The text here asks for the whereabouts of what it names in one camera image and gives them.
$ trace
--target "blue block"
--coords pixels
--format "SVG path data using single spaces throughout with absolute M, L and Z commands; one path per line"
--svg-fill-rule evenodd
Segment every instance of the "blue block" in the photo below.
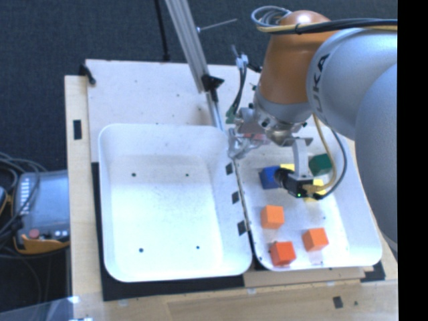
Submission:
M 274 180 L 275 171 L 277 171 L 279 168 L 279 165 L 275 167 L 266 167 L 259 172 L 259 177 L 263 189 L 275 189 L 280 187 Z

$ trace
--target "orange block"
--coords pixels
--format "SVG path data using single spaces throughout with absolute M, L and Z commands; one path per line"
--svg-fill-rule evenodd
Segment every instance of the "orange block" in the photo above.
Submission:
M 278 229 L 285 222 L 284 208 L 282 206 L 266 205 L 260 212 L 260 219 L 263 228 Z
M 323 227 L 307 230 L 303 236 L 306 251 L 318 251 L 328 245 L 326 230 Z
M 296 258 L 296 252 L 291 241 L 276 242 L 269 250 L 272 263 L 275 266 L 288 265 Z

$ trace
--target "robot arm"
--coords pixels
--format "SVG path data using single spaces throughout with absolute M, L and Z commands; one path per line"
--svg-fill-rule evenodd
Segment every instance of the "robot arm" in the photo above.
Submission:
M 355 141 L 364 191 L 397 257 L 397 21 L 330 21 L 270 6 L 252 18 L 272 36 L 253 106 L 239 109 L 229 130 L 229 156 L 243 158 L 272 141 L 293 146 L 302 162 L 305 146 L 295 134 L 314 115 Z M 276 178 L 296 197 L 313 194 L 305 174 L 282 171 Z

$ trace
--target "wooden table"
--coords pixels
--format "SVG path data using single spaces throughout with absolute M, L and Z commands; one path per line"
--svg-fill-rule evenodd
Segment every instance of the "wooden table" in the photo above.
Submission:
M 384 280 L 373 267 L 244 273 L 244 288 L 105 302 L 92 189 L 87 77 L 65 77 L 74 317 L 98 320 L 398 320 L 398 265 L 382 239 Z M 82 133 L 75 134 L 79 120 Z

